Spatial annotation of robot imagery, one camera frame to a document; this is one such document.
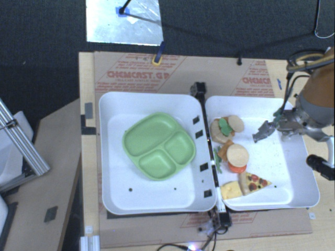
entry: wooden table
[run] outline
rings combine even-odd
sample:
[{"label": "wooden table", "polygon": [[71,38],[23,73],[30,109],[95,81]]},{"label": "wooden table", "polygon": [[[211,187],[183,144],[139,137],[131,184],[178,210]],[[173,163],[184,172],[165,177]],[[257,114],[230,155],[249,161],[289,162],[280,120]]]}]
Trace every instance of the wooden table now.
[{"label": "wooden table", "polygon": [[[266,60],[267,70],[271,79],[275,97],[283,98],[286,77],[286,61]],[[280,89],[277,80],[280,79],[283,88]],[[94,94],[94,55],[92,53],[80,53],[80,87],[81,87],[81,115],[85,114],[85,103],[93,102],[95,109]],[[305,80],[297,81],[295,92],[304,86]],[[86,127],[96,126],[96,116],[86,119]],[[333,127],[325,129],[328,134],[334,135]],[[316,143],[304,136],[308,153],[327,158],[326,144]],[[97,184],[97,157],[92,152],[92,146],[96,146],[96,137],[91,135],[82,136],[82,173],[84,193],[84,225],[88,229],[86,236],[99,235],[98,216],[98,184]],[[218,241],[216,250],[333,250],[335,239],[335,203],[334,182],[328,181],[315,172],[316,180],[320,190],[320,202],[309,209],[315,215],[311,220],[312,234],[286,235],[280,237],[259,237],[245,239],[230,239]],[[103,251],[149,251],[156,250],[159,245],[117,247],[102,249]],[[164,250],[176,250],[174,247],[166,247]]]},{"label": "wooden table", "polygon": [[[35,147],[51,169],[5,198],[18,203],[5,251],[62,250],[80,174],[79,110],[76,100],[40,121]],[[48,209],[55,216],[45,222]]]}]

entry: pizza slice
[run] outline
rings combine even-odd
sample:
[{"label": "pizza slice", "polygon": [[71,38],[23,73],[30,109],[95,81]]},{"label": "pizza slice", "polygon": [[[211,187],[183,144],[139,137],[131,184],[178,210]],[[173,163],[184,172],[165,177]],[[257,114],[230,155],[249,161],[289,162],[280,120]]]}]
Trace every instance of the pizza slice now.
[{"label": "pizza slice", "polygon": [[255,174],[243,172],[239,174],[238,181],[231,181],[220,187],[221,195],[224,200],[228,200],[249,195],[271,184],[270,181],[260,178]]},{"label": "pizza slice", "polygon": [[239,175],[239,184],[243,195],[248,195],[271,185],[269,180],[261,178],[249,172],[243,172]]}]

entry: blue tape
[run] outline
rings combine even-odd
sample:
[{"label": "blue tape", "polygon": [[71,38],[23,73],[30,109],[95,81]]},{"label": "blue tape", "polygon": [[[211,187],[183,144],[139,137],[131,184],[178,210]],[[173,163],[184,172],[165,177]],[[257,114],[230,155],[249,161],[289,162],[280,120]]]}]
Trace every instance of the blue tape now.
[{"label": "blue tape", "polygon": [[120,14],[119,11],[120,11],[121,8],[122,8],[121,6],[118,6],[118,7],[115,8],[115,10],[116,10],[116,14],[118,15],[118,17],[121,17],[121,18],[125,18],[125,17],[127,17],[126,14],[130,14],[130,10],[129,10],[129,8],[126,7],[126,8],[125,8],[125,13],[124,13],[124,14]]},{"label": "blue tape", "polygon": [[159,63],[159,60],[161,59],[161,56],[163,54],[164,48],[165,48],[166,43],[164,41],[161,42],[161,45],[159,46],[156,58],[154,60],[155,63]]},{"label": "blue tape", "polygon": [[278,78],[277,78],[277,82],[278,82],[279,89],[282,90],[282,84],[281,84],[281,81]]}]

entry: green divided plate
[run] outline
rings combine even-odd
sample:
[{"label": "green divided plate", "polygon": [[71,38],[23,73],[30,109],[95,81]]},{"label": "green divided plate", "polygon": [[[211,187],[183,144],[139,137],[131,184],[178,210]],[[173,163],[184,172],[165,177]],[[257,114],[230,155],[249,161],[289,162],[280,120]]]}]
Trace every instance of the green divided plate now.
[{"label": "green divided plate", "polygon": [[128,129],[122,139],[128,157],[149,178],[165,180],[195,156],[195,144],[170,115],[157,112]]}]

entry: pepperoni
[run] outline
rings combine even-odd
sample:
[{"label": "pepperoni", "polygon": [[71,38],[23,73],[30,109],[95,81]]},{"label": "pepperoni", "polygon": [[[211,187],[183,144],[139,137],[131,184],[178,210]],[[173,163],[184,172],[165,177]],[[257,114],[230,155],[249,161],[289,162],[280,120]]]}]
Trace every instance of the pepperoni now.
[{"label": "pepperoni", "polygon": [[257,190],[257,186],[256,186],[256,184],[255,184],[255,183],[250,183],[250,184],[249,184],[249,190],[250,190],[250,191]]},{"label": "pepperoni", "polygon": [[267,186],[267,181],[265,179],[260,178],[259,183],[263,185],[263,187]]},{"label": "pepperoni", "polygon": [[253,174],[253,175],[251,175],[251,179],[252,179],[252,181],[256,182],[259,179],[259,177]]}]

